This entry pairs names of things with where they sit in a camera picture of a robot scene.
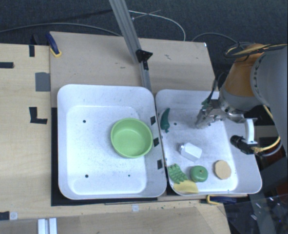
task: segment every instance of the wooden table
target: wooden table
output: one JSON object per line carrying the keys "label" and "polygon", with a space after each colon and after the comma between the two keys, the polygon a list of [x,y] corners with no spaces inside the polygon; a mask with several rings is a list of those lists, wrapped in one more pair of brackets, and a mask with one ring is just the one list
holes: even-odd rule
{"label": "wooden table", "polygon": [[[83,84],[141,85],[138,66],[131,63],[123,38],[88,37],[94,42],[89,52],[95,59],[89,69],[97,72]],[[149,60],[154,94],[161,89],[211,90],[214,76],[203,43],[140,41],[144,50],[154,53]],[[104,52],[100,56],[102,47],[110,49],[110,57]],[[90,230],[91,219],[94,219],[94,230],[106,224],[100,233],[112,233],[112,228],[115,233],[131,233],[131,229],[136,233],[178,233],[181,229],[186,230],[184,233],[194,233],[196,229],[202,230],[200,233],[230,233],[222,205],[202,204],[195,196],[164,194],[157,202],[137,203],[136,213],[132,212],[133,203],[52,207],[51,107],[55,106],[56,98],[51,97],[49,91],[36,91],[35,76],[36,73],[51,74],[52,95],[63,84],[80,83],[80,80],[63,78],[58,69],[50,68],[55,57],[48,46],[34,46],[34,51],[35,56],[31,57],[28,45],[0,44],[0,62],[15,65],[13,69],[0,68],[0,212],[16,212],[18,219],[30,219],[30,223],[33,223],[31,219],[60,217],[61,233],[75,232],[76,227]],[[38,118],[47,119],[47,123],[30,123],[29,107],[37,107]],[[129,217],[132,222],[121,225]],[[143,219],[150,232],[144,231]],[[1,226],[7,225],[9,223],[4,222]]]}

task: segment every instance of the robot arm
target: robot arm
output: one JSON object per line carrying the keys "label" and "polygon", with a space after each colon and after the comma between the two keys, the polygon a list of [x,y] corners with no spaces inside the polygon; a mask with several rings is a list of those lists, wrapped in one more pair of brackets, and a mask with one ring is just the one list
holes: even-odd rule
{"label": "robot arm", "polygon": [[288,155],[288,46],[255,44],[239,53],[220,89],[219,98],[203,102],[197,116],[199,129],[226,118],[246,122],[244,113],[257,105],[271,109],[273,121]]}

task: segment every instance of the tan round object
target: tan round object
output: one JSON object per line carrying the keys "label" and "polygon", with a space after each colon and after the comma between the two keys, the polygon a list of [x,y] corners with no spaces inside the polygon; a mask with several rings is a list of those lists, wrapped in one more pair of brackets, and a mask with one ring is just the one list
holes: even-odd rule
{"label": "tan round object", "polygon": [[231,168],[229,164],[224,160],[219,160],[215,163],[215,174],[220,179],[226,179],[229,178],[231,175]]}

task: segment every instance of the green bowl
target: green bowl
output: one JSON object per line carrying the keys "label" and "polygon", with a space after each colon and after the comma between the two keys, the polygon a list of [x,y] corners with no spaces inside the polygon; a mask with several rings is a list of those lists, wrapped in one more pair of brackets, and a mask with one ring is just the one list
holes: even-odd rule
{"label": "green bowl", "polygon": [[144,156],[153,146],[149,127],[136,118],[117,121],[111,129],[110,138],[115,151],[125,158]]}

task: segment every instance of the white tray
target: white tray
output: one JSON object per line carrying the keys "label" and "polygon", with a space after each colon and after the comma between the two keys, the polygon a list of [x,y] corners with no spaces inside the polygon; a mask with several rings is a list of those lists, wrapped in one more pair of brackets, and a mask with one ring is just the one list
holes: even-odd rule
{"label": "white tray", "polygon": [[[113,149],[110,131],[126,117],[145,122],[154,146],[140,158]],[[65,85],[58,92],[58,184],[70,199],[157,197],[166,189],[154,97],[143,87]]]}
{"label": "white tray", "polygon": [[[202,165],[209,172],[205,182],[197,183],[198,194],[176,193],[179,195],[257,193],[262,187],[262,180],[255,156],[242,153],[230,143],[232,135],[245,136],[244,124],[236,124],[227,119],[212,123],[206,129],[195,128],[201,102],[209,94],[210,91],[161,90],[156,95],[159,120],[162,113],[170,108],[169,132],[161,130],[166,165],[178,164],[188,177],[190,168],[195,165]],[[218,92],[214,92],[212,98],[218,98]],[[201,158],[196,162],[186,159],[178,152],[179,144],[186,142],[202,149]],[[213,170],[214,163],[221,159],[225,160],[232,170],[231,177],[225,180],[219,179]],[[169,181],[173,188],[174,182],[171,179]]]}

